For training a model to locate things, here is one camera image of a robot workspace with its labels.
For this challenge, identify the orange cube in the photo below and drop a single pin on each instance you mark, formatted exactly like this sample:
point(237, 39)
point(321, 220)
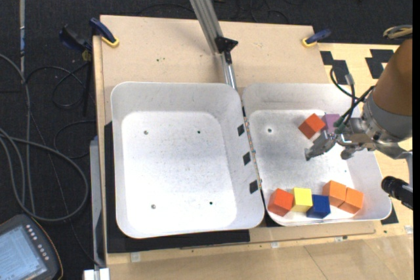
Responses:
point(334, 192)
point(352, 200)

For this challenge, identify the black cylinder on white bracket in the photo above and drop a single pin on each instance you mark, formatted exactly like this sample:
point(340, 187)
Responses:
point(395, 188)

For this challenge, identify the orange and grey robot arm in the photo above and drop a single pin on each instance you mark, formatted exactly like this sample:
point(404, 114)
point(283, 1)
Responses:
point(395, 85)

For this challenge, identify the yellow cube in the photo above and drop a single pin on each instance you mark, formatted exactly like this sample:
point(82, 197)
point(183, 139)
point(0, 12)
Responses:
point(302, 199)

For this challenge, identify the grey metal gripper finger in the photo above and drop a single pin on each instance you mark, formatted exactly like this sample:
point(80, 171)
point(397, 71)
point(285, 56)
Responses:
point(350, 151)
point(321, 146)

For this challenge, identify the blue cube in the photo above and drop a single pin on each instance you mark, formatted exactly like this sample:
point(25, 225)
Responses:
point(319, 206)

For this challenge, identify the white plastic tray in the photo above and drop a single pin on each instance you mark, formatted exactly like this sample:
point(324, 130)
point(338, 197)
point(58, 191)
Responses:
point(288, 160)
point(177, 167)

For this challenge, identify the purple cube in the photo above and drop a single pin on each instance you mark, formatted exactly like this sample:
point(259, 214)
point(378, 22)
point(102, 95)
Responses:
point(332, 121)

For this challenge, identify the red-orange cube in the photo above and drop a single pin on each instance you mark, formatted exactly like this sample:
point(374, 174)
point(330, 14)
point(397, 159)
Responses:
point(310, 126)
point(280, 201)

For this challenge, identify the pale wood board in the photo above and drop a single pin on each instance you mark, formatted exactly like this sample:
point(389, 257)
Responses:
point(164, 55)

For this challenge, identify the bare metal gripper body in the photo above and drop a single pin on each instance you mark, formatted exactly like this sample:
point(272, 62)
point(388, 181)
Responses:
point(364, 137)

